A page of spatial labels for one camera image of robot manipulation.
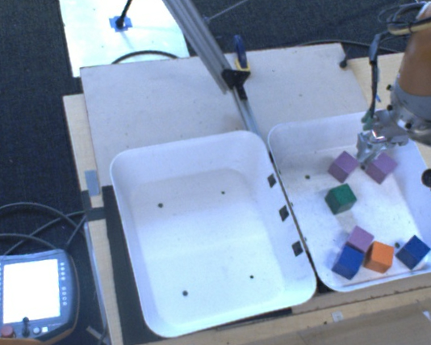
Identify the orange cube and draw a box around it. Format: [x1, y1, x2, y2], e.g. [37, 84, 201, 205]
[359, 238, 399, 278]

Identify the blue cube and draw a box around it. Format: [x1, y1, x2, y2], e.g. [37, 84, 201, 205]
[392, 232, 431, 273]
[327, 242, 369, 283]

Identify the white plastic tray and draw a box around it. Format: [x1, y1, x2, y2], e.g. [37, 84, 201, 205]
[264, 97, 431, 302]
[106, 120, 323, 344]

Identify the pale wood board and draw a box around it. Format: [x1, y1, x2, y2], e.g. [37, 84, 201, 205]
[62, 33, 431, 345]

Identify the green cube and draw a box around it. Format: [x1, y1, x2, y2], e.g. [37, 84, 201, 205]
[322, 181, 359, 217]

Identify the purple cube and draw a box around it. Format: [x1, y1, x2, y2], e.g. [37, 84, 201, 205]
[344, 222, 378, 255]
[362, 150, 401, 187]
[324, 149, 363, 185]

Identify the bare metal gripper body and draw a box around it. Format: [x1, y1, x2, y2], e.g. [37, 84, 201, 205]
[366, 100, 431, 158]

